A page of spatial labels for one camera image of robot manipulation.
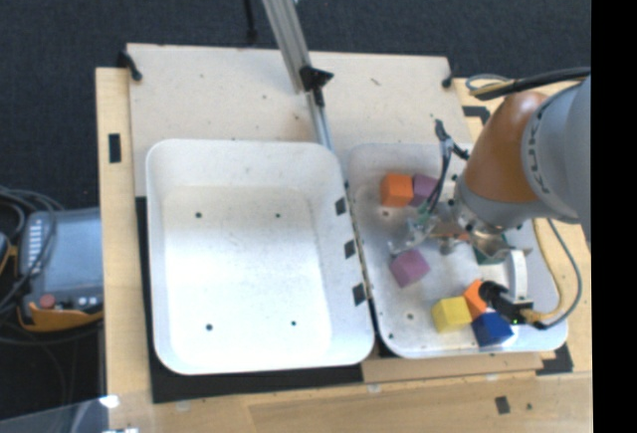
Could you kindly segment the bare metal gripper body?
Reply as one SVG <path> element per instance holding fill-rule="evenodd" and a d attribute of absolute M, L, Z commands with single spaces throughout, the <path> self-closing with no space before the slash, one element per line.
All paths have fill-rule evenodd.
<path fill-rule="evenodd" d="M 454 239 L 456 246 L 467 243 L 487 260 L 504 260 L 514 247 L 501 232 L 479 230 L 473 224 L 462 226 L 456 220 L 445 220 L 437 215 L 428 215 L 417 220 L 409 220 L 407 234 L 414 235 L 414 247 L 433 239 L 440 243 L 443 239 Z"/>

